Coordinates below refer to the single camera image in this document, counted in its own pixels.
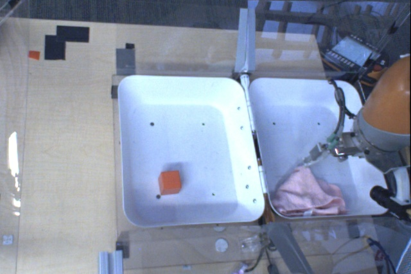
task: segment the pink cloth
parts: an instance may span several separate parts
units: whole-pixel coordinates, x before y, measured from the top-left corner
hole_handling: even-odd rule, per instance
[[[285,216],[345,214],[338,186],[317,180],[308,167],[297,167],[278,188],[273,206]]]

